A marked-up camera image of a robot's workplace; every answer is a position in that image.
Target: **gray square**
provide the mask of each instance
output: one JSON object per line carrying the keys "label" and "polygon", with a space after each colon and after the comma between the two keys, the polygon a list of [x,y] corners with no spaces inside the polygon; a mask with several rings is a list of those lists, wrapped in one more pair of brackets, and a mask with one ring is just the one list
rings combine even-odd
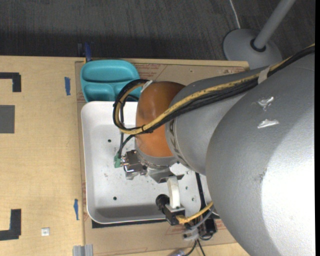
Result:
{"label": "gray square", "polygon": [[15,105],[0,105],[0,134],[15,133]]}

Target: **green connector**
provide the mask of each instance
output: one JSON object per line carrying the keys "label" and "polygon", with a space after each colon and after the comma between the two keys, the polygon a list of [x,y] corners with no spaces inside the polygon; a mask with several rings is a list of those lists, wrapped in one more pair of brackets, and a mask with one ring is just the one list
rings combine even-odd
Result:
{"label": "green connector", "polygon": [[114,168],[121,167],[121,158],[118,157],[118,154],[114,156],[113,162],[114,162]]}

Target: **zip tie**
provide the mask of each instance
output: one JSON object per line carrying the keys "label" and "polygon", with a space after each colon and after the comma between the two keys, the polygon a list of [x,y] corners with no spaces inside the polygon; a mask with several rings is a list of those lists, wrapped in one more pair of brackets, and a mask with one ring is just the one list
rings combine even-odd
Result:
{"label": "zip tie", "polygon": [[154,82],[154,81],[152,81],[152,80],[146,82],[146,83],[143,85],[142,89],[141,89],[141,93],[142,93],[149,85],[151,85],[153,82]]}
{"label": "zip tie", "polygon": [[259,77],[258,77],[258,85],[268,78],[268,73],[269,73],[270,68],[271,68],[272,66],[273,66],[273,65],[270,65],[270,66],[268,66],[266,69],[264,69],[264,70],[262,70],[262,71],[260,72]]}

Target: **yellow cable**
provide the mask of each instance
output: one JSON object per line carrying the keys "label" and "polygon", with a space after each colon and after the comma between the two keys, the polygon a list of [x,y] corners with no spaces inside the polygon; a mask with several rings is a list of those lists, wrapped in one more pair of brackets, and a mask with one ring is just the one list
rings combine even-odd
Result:
{"label": "yellow cable", "polygon": [[204,214],[213,205],[214,205],[214,203],[210,202],[206,207],[204,207],[201,211],[195,213],[194,215],[192,215],[190,217],[186,217],[186,216],[183,216],[183,215],[177,215],[176,219],[179,221],[180,224],[188,223],[188,222],[194,220],[195,218],[199,217],[200,215]]}
{"label": "yellow cable", "polygon": [[[273,71],[275,70],[276,68],[278,68],[280,65],[282,65],[284,62],[286,62],[288,59],[290,59],[291,57],[277,63],[277,64],[274,64],[270,67],[270,70],[269,71]],[[250,80],[253,80],[253,79],[256,79],[258,78],[260,75],[260,73],[257,73],[257,74],[253,74],[253,75],[250,75],[248,77],[245,77],[245,78],[242,78],[242,79],[238,79],[238,80],[235,80],[235,81],[232,81],[232,82],[227,82],[227,83],[223,83],[223,84],[220,84],[220,85],[216,85],[216,86],[213,86],[213,87],[209,87],[209,88],[206,88],[206,89],[203,89],[203,90],[200,90],[200,91],[197,91],[183,99],[181,99],[180,101],[178,101],[177,103],[175,103],[174,105],[172,105],[171,107],[169,107],[166,111],[164,111],[162,114],[160,114],[157,118],[155,118],[153,121],[143,125],[142,127],[138,127],[136,129],[133,129],[133,130],[130,130],[130,129],[126,129],[125,127],[123,127],[123,125],[121,124],[120,122],[120,118],[119,118],[119,112],[120,112],[120,108],[121,108],[121,102],[127,97],[127,95],[132,92],[134,89],[136,88],[139,88],[141,86],[143,86],[144,84],[143,83],[140,83],[140,84],[137,84],[135,86],[133,86],[131,89],[129,89],[122,97],[121,99],[119,100],[119,102],[116,104],[115,106],[115,122],[116,124],[119,126],[119,127],[123,127],[123,128],[119,128],[119,130],[124,133],[124,134],[129,134],[129,135],[137,135],[137,134],[140,134],[142,133],[143,131],[153,127],[154,125],[158,124],[159,122],[161,122],[165,117],[167,117],[168,115],[170,115],[171,113],[173,113],[175,110],[179,109],[180,107],[182,107],[183,105],[193,101],[193,100],[196,100],[198,99],[199,97],[201,96],[204,96],[204,95],[207,95],[209,93],[212,93],[212,92],[215,92],[215,91],[220,91],[220,90],[224,90],[224,89],[227,89],[227,88],[231,88],[231,87],[234,87],[238,84],[242,84],[242,83],[245,83],[247,81],[250,81]]]}

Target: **black floor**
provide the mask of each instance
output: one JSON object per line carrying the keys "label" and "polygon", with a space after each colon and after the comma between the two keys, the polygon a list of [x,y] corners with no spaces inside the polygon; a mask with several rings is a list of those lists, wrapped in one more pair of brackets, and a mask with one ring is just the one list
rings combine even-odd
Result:
{"label": "black floor", "polygon": [[[260,30],[279,0],[0,0],[0,55],[225,60],[238,28]],[[316,1],[297,0],[272,40],[284,58],[315,42]]]}

